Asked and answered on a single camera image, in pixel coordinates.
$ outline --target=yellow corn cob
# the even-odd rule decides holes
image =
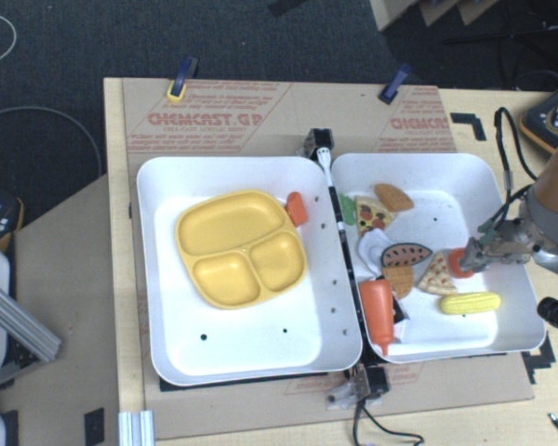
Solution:
[[[445,295],[440,301],[444,314],[475,314],[495,310],[499,306],[500,296],[490,292]]]

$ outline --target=white tray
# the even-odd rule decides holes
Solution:
[[[346,370],[362,350],[339,233],[320,167],[301,157],[161,157],[139,170],[151,351],[167,382],[193,386]],[[238,190],[281,203],[299,191],[309,220],[298,228],[303,281],[274,299],[215,308],[191,282],[174,237],[179,215]]]
[[[446,154],[345,154],[332,166],[338,192],[373,196],[374,185],[390,183],[414,201],[385,234],[395,243],[420,243],[434,252],[465,247],[477,228],[502,205],[496,180],[481,159]],[[347,227],[353,271],[358,282],[372,277],[357,254],[357,231]],[[431,257],[414,266],[416,282]],[[439,296],[418,288],[402,301],[409,320],[395,325],[395,342],[385,360],[394,363],[496,354],[537,348],[545,337],[538,300],[524,265],[491,265],[470,278],[455,280],[460,292],[494,291],[502,298],[495,311],[447,316]],[[380,355],[378,346],[372,345]]]

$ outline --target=orange bottle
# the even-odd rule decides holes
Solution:
[[[370,340],[380,346],[382,356],[386,357],[389,355],[389,344],[394,341],[391,282],[382,278],[361,282],[359,288]]]

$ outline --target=yellow plate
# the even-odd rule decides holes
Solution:
[[[176,243],[201,295],[218,308],[244,308],[298,284],[306,253],[285,208],[269,193],[242,190],[192,206]]]

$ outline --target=wooden table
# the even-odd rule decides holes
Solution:
[[[118,372],[119,407],[121,412],[145,409],[142,383],[138,306],[132,227],[128,218],[130,193],[126,159],[125,107],[121,79],[104,81],[108,179],[113,249],[113,291],[115,304],[115,336]],[[481,119],[486,141],[477,142],[469,125],[449,121],[459,152],[473,153],[493,169],[499,187],[503,187],[501,164],[495,141],[493,117],[495,110],[506,107],[518,121],[519,115],[545,99],[546,93],[511,91],[440,90],[447,114],[474,113]],[[507,153],[514,175],[515,187],[530,182],[513,148],[509,128],[505,127]],[[525,158],[537,174],[547,155],[532,144],[523,144]],[[550,295],[558,299],[558,276],[535,263],[527,265],[528,274],[539,298]],[[558,330],[550,327],[550,340],[556,363],[547,370],[537,370],[533,385],[535,398],[510,404],[490,404],[426,413],[399,414],[380,417],[383,425],[395,431],[421,434],[427,444],[558,444],[558,431],[548,413],[558,416]],[[204,417],[203,421],[215,421]],[[378,431],[369,421],[360,426],[360,438],[377,444],[398,444],[395,437]],[[333,421],[306,426],[290,426],[208,437],[158,441],[165,445],[260,445],[260,444],[352,444],[352,421]]]

